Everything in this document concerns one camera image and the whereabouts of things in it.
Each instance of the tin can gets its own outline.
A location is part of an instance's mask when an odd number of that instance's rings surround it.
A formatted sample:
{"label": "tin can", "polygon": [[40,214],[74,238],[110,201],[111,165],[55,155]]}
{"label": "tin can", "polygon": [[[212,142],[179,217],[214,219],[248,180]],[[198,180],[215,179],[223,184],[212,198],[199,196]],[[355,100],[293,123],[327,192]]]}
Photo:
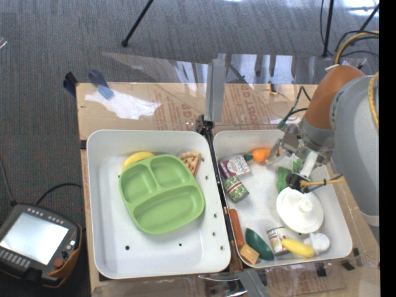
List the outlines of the tin can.
{"label": "tin can", "polygon": [[290,252],[282,245],[282,240],[287,238],[286,228],[284,226],[267,230],[267,235],[275,256],[284,255]]}
{"label": "tin can", "polygon": [[224,182],[224,189],[230,199],[237,203],[249,195],[249,191],[237,176],[231,176]]}

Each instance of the gray carpet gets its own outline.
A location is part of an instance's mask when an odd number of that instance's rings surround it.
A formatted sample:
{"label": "gray carpet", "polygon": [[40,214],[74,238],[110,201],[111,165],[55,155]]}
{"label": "gray carpet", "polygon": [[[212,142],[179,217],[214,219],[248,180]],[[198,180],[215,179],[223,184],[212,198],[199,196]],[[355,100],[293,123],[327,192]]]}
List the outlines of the gray carpet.
{"label": "gray carpet", "polygon": [[[218,54],[324,51],[330,0],[324,0],[322,23],[322,0],[155,0],[122,47],[147,1],[0,0],[0,37],[8,41],[0,49],[0,159],[17,202],[34,203],[57,184],[82,184],[75,98],[62,85],[69,71],[79,82],[88,82],[93,68],[107,81],[143,82],[150,80],[106,54],[208,64]],[[378,3],[334,1],[330,58],[342,35],[359,30]],[[379,30],[379,12],[366,30]],[[369,51],[378,62],[377,40],[359,42],[352,51]],[[372,74],[378,65],[374,61],[365,69]],[[41,205],[84,225],[81,192],[64,186]],[[10,209],[0,177],[0,220]],[[0,273],[0,296],[90,296],[85,242],[61,288],[35,287]]]}

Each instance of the white lid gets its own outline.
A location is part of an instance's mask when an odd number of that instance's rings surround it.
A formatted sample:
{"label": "white lid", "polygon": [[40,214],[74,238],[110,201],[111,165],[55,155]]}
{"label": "white lid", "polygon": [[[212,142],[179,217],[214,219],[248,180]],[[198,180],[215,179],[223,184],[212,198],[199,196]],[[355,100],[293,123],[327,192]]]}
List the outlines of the white lid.
{"label": "white lid", "polygon": [[277,211],[285,224],[301,234],[317,231],[324,219],[322,204],[313,194],[303,194],[290,187],[277,197]]}

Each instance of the yellow banana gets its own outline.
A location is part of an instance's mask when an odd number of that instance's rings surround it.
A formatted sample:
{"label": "yellow banana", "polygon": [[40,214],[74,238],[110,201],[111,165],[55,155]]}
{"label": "yellow banana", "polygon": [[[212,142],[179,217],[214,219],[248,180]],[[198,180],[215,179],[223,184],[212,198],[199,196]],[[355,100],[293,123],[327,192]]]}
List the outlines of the yellow banana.
{"label": "yellow banana", "polygon": [[282,245],[288,249],[290,252],[302,255],[307,259],[310,259],[315,255],[315,250],[302,242],[293,239],[283,239]]}
{"label": "yellow banana", "polygon": [[130,167],[134,163],[137,163],[138,161],[142,161],[142,160],[145,160],[146,158],[153,157],[153,156],[155,156],[155,154],[153,154],[152,152],[148,152],[148,151],[141,151],[141,152],[133,153],[123,163],[123,170],[125,170],[127,167]]}

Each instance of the table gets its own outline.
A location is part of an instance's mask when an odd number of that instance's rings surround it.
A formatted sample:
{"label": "table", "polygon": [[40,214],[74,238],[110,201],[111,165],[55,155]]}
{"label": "table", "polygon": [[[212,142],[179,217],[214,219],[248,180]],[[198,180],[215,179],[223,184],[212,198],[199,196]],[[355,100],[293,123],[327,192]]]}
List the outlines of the table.
{"label": "table", "polygon": [[[179,78],[174,75],[175,72],[176,75],[178,73],[174,69],[177,65],[170,66],[169,62],[159,59],[140,58],[139,61],[146,67],[157,65],[162,68],[173,67],[164,69],[168,73],[166,78],[168,80]],[[178,64],[184,70],[187,67],[185,63]],[[195,80],[199,80],[197,69],[194,76]],[[165,296],[176,294],[203,296],[211,295],[213,292],[212,296],[224,296],[233,291],[244,291],[238,281],[225,283],[213,280],[221,274],[211,275],[212,280],[197,275],[186,275],[174,278],[114,281],[106,280],[98,273],[92,252],[92,221],[85,149],[89,135],[99,129],[193,131],[199,116],[205,112],[205,83],[202,82],[109,82],[108,84],[124,105],[112,106],[102,100],[96,86],[91,83],[76,85],[82,143],[87,247],[93,296],[111,296],[114,291],[124,293],[123,296],[156,296],[159,291]],[[316,89],[316,84],[276,83],[277,93],[274,94],[271,92],[273,84],[226,84],[223,118],[222,122],[216,123],[214,134],[228,129],[275,129],[280,118],[291,108],[301,86],[310,94]],[[307,103],[307,99],[302,98],[299,106],[305,106]],[[302,114],[296,114],[294,117],[298,120]],[[331,173],[332,164],[327,167]],[[310,296],[380,295],[379,246],[345,182],[337,183],[335,191],[353,239],[353,252],[343,260],[330,260],[322,265],[292,265],[258,272],[262,282],[267,284],[266,290],[270,296],[296,296],[308,293]]]}

